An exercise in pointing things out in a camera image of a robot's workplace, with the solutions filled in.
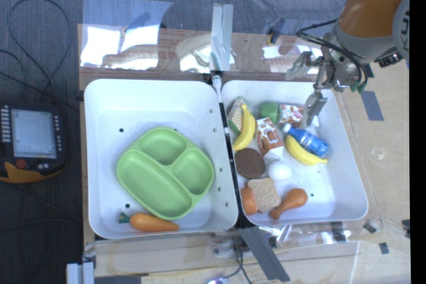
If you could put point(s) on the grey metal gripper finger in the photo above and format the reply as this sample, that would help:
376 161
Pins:
314 106
299 64

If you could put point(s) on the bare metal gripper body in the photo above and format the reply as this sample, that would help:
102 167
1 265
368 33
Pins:
342 71

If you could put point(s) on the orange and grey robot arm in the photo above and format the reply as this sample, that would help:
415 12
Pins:
372 3

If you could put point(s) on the white and orange printed carton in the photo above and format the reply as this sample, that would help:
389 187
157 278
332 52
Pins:
289 113

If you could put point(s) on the blue bottle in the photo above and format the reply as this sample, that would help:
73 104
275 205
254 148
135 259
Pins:
309 140

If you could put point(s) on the green round toy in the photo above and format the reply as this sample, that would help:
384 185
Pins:
269 111

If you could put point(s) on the yellow banana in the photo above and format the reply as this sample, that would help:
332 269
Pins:
248 129
301 156

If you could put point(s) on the brown and white carton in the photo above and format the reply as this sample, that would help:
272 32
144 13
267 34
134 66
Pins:
268 139

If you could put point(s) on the white egg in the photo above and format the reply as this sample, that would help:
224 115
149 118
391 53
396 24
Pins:
279 171

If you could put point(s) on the white plastic tray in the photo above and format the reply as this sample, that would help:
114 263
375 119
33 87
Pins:
149 103
336 183

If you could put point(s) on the brown round biscuit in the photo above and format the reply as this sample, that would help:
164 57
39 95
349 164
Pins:
249 163

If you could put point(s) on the orange chicken drumstick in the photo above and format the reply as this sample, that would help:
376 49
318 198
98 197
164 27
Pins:
293 199

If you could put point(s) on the brown bread slice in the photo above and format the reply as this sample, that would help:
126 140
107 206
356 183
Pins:
264 194

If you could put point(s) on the orange cylinder toy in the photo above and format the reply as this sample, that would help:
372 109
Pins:
249 203

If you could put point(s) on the green divided plate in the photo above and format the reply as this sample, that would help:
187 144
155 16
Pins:
156 176

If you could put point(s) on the orange carrot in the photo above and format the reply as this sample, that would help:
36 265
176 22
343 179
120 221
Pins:
149 223

